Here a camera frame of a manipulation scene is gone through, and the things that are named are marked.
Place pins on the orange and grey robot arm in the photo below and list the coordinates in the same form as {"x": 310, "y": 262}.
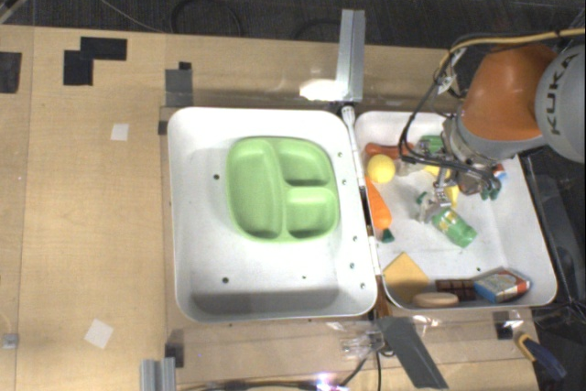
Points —
{"x": 503, "y": 96}

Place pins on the brown chocolate bar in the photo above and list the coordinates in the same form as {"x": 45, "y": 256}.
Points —
{"x": 455, "y": 287}

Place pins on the green packet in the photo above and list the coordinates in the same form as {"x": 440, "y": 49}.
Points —
{"x": 455, "y": 228}

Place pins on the green divided plate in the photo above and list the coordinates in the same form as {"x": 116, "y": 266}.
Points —
{"x": 256, "y": 187}

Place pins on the yellow bread slice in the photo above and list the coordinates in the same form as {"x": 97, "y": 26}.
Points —
{"x": 405, "y": 277}

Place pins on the yellow banana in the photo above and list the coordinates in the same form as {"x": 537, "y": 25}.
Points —
{"x": 452, "y": 196}

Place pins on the orange carrot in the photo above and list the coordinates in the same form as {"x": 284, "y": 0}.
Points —
{"x": 379, "y": 208}

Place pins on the white plastic tray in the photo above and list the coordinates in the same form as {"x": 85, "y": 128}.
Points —
{"x": 210, "y": 206}
{"x": 503, "y": 233}

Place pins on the yellow ball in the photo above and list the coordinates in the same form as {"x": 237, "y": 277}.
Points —
{"x": 381, "y": 168}

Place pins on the red and blue can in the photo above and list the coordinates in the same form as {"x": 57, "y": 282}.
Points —
{"x": 500, "y": 173}

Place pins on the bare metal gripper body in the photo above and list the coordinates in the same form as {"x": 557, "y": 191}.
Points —
{"x": 474, "y": 179}

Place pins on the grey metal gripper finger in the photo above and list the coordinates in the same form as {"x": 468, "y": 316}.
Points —
{"x": 426, "y": 211}
{"x": 441, "y": 205}

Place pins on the orange sausage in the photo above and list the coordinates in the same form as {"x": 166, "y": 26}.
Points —
{"x": 382, "y": 148}

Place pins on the blue and orange carton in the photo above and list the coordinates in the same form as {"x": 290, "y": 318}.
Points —
{"x": 501, "y": 287}

